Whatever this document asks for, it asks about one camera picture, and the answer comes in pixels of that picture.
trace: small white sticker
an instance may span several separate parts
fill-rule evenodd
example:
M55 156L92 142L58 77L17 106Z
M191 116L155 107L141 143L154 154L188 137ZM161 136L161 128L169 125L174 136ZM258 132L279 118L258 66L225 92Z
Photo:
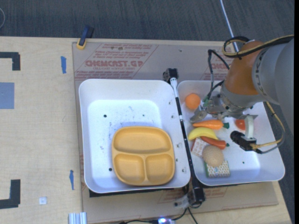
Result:
M39 198L39 204L40 205L45 205L47 204L47 197L46 196L42 196Z

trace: white cable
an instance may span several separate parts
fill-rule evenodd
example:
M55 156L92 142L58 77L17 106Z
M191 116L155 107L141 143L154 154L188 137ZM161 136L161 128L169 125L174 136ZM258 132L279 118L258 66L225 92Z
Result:
M228 29L229 29L230 35L231 35L231 37L234 37L234 34L233 34L233 31L232 31L232 28L230 27L228 16L226 15L226 11L225 11L222 0L220 0L220 3L221 3L221 7L222 7L222 10L223 10L224 16L225 16L226 23L228 24ZM238 52L239 49L238 49L235 42L233 43L233 45L234 45L235 51Z
M0 11L3 13L3 22L2 24L0 25L0 29L3 27L4 23L5 23L5 13L4 11L0 8Z

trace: orange ball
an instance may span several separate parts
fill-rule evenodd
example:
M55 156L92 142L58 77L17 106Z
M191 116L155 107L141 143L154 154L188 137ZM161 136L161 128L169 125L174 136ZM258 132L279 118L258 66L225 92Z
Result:
M195 110L200 105L200 102L201 102L201 99L200 99L199 95L197 95L195 93L191 93L191 94L187 95L185 98L186 106L190 110Z

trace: yellow banana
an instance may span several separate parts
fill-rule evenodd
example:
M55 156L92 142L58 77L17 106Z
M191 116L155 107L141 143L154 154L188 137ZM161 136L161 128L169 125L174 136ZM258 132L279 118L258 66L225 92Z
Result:
M206 136L215 140L218 140L215 132L213 129L206 128L206 127L197 127L190 131L188 134L188 140L193 140L200 136Z

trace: blue square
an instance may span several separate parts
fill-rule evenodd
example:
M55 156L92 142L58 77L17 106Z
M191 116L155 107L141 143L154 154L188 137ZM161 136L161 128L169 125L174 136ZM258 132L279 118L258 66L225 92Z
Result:
M14 83L0 82L0 109L14 109Z

